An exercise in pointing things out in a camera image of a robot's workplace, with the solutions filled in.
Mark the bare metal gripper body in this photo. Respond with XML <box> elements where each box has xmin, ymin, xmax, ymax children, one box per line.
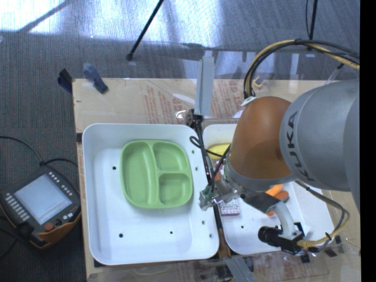
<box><xmin>216</xmin><ymin>178</ymin><xmax>281</xmax><ymax>214</ymax></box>

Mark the orange carrot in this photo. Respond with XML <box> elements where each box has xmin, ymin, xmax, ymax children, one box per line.
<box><xmin>264</xmin><ymin>183</ymin><xmax>285</xmax><ymax>197</ymax></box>

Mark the red-orange sausage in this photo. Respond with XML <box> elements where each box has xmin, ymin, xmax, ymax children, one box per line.
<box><xmin>266</xmin><ymin>190</ymin><xmax>290</xmax><ymax>216</ymax></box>

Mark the white carton with coloured print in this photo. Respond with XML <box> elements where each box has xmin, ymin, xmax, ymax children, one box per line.
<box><xmin>219</xmin><ymin>200</ymin><xmax>240</xmax><ymax>217</ymax></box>

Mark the white plastic tray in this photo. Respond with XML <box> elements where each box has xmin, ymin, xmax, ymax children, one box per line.
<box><xmin>82</xmin><ymin>123</ymin><xmax>220</xmax><ymax>266</ymax></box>
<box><xmin>202</xmin><ymin>123</ymin><xmax>336</xmax><ymax>256</ymax></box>

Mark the thin black rod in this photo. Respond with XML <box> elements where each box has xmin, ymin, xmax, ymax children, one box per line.
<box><xmin>194</xmin><ymin>119</ymin><xmax>231</xmax><ymax>260</ymax></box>

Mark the yellow banana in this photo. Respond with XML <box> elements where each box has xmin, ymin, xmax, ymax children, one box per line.
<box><xmin>207</xmin><ymin>143</ymin><xmax>231</xmax><ymax>159</ymax></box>

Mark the green divided plate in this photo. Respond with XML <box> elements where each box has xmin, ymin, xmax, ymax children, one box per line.
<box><xmin>119</xmin><ymin>139</ymin><xmax>194</xmax><ymax>209</ymax></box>

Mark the brown cardboard board, red print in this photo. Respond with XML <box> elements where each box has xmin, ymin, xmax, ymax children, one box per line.
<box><xmin>72</xmin><ymin>78</ymin><xmax>361</xmax><ymax>282</ymax></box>

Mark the black cylinder on white bracket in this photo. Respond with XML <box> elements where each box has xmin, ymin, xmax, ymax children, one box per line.
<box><xmin>257</xmin><ymin>201</ymin><xmax>306</xmax><ymax>256</ymax></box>

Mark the black block with thin wires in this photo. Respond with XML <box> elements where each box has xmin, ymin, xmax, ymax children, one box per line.
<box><xmin>184</xmin><ymin>109</ymin><xmax>204</xmax><ymax>126</ymax></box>

